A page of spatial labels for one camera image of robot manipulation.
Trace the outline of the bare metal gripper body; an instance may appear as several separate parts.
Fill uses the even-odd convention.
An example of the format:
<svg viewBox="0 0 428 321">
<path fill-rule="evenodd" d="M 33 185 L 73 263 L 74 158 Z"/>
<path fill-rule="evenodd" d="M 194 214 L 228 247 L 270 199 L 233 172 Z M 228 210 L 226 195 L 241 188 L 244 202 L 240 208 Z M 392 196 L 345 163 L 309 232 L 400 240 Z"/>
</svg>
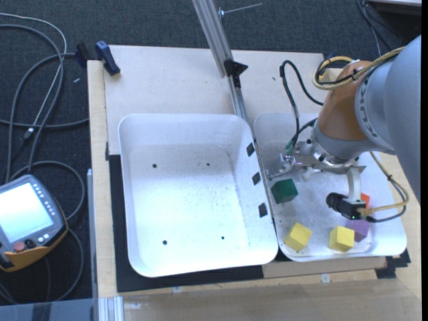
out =
<svg viewBox="0 0 428 321">
<path fill-rule="evenodd" d="M 315 170 L 338 175 L 346 174 L 350 169 L 356 168 L 361 173 L 365 165 L 360 165 L 355 159 L 344 160 L 328 154 L 316 141 L 299 141 L 289 143 L 283 153 L 283 172 L 293 169 Z"/>
</svg>

